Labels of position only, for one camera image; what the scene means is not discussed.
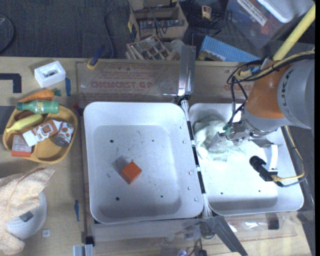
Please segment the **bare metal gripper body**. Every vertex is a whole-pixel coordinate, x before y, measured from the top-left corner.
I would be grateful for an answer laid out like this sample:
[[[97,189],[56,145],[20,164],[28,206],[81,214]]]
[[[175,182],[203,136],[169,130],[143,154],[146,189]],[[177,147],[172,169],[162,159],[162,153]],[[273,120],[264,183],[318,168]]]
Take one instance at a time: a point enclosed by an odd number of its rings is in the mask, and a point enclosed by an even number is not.
[[[235,146],[240,146],[244,141],[251,141],[257,146],[269,146],[274,143],[267,139],[269,132],[260,131],[250,123],[240,120],[233,122],[225,130],[225,137]]]

